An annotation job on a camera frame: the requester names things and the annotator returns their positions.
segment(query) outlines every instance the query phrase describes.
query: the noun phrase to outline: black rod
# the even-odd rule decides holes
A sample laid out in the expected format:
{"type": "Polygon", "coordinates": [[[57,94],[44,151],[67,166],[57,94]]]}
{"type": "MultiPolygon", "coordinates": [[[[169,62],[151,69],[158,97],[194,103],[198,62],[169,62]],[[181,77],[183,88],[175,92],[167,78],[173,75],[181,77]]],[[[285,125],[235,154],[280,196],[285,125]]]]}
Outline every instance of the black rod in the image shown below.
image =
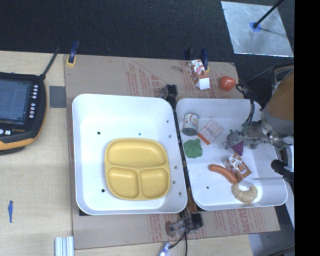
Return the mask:
{"type": "Polygon", "coordinates": [[[253,24],[253,28],[256,29],[260,22],[262,22],[275,8],[277,8],[284,0],[279,0],[265,15],[261,17],[257,22],[253,24]]]}

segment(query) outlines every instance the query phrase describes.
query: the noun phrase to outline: yellow plate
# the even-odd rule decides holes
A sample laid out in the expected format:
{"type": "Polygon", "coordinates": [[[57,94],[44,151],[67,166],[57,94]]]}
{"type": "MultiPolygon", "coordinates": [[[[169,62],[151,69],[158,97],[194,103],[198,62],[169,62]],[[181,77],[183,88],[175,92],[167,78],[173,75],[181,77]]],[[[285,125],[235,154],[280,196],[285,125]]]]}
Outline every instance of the yellow plate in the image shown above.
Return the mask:
{"type": "Polygon", "coordinates": [[[155,140],[112,140],[105,149],[104,171],[109,190],[120,199],[158,199],[170,188],[167,152],[155,140]]]}

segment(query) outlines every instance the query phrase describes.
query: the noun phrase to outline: hot dog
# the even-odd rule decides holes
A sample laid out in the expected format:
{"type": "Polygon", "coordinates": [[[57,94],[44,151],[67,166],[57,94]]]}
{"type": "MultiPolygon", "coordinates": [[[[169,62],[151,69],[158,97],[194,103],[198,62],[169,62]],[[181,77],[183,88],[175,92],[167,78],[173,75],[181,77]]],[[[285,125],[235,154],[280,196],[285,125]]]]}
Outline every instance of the hot dog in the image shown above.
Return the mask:
{"type": "Polygon", "coordinates": [[[231,173],[231,171],[229,171],[228,169],[224,168],[223,166],[217,165],[217,164],[210,164],[208,166],[208,169],[212,172],[216,172],[219,173],[221,175],[223,175],[224,177],[226,177],[226,179],[233,184],[236,184],[238,182],[238,179],[236,176],[234,176],[233,173],[231,173]]]}

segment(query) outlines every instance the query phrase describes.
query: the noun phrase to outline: tomato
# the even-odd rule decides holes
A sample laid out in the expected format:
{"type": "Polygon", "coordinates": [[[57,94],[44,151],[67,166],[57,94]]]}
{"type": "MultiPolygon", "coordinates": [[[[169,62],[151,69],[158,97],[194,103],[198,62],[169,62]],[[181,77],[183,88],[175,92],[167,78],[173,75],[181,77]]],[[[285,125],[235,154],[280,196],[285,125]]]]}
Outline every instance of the tomato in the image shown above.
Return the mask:
{"type": "Polygon", "coordinates": [[[220,89],[223,91],[230,91],[236,85],[236,80],[230,76],[223,76],[220,79],[220,89]]]}

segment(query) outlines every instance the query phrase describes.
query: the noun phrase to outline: tin can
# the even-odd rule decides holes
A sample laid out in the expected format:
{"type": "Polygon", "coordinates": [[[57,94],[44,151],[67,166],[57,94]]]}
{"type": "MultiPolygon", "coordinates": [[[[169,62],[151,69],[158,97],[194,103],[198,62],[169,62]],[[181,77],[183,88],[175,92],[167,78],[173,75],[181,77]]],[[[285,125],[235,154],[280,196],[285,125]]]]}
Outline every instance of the tin can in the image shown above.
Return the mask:
{"type": "Polygon", "coordinates": [[[188,113],[184,116],[182,132],[188,136],[197,135],[198,124],[199,116],[195,113],[188,113]]]}

